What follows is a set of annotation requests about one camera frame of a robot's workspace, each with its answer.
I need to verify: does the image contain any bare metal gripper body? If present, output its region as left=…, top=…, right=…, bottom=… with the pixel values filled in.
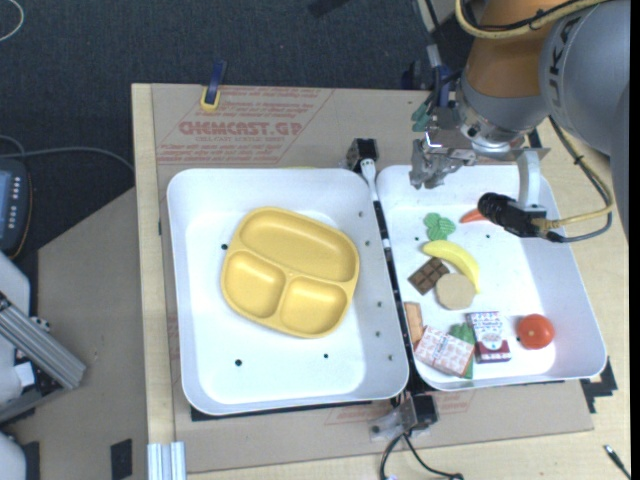
left=423, top=107, right=526, bottom=167

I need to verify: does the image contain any green toy broccoli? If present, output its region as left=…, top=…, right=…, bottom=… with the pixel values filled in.
left=422, top=212, right=458, bottom=243

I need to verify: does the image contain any thin black and white rod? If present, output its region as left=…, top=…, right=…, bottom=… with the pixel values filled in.
left=360, top=158, right=419, bottom=397

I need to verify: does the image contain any yellow banana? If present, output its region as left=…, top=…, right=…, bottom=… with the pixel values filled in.
left=421, top=239, right=483, bottom=295

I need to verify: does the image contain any brown chocolate bar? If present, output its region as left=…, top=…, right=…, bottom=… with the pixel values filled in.
left=407, top=256, right=452, bottom=297

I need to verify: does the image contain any tan round biscuit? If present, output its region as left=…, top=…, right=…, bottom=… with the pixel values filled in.
left=433, top=272, right=476, bottom=312

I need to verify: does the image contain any white plastic tray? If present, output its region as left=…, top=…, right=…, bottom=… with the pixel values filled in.
left=374, top=164, right=609, bottom=393
left=166, top=166, right=412, bottom=416

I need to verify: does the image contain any orange square cracker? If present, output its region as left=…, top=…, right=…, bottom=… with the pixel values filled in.
left=403, top=301, right=427, bottom=352

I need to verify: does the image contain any green carton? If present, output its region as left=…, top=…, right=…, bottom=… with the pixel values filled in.
left=448, top=321, right=478, bottom=381

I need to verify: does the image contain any yellow divided plate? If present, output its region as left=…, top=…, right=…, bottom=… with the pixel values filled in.
left=219, top=206, right=362, bottom=340

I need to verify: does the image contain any red and white carton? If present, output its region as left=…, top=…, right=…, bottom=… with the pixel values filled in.
left=465, top=310, right=513, bottom=365

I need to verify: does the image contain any brown cardboard board red print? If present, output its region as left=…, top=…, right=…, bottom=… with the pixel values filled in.
left=149, top=83, right=597, bottom=474

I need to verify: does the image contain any orange patterned packet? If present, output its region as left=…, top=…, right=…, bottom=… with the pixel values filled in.
left=413, top=324, right=476, bottom=379

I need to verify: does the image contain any red tomato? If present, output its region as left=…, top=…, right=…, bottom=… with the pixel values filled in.
left=516, top=313, right=557, bottom=351

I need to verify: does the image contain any black cylinder on white bracket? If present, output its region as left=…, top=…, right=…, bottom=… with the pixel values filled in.
left=477, top=148, right=551, bottom=240

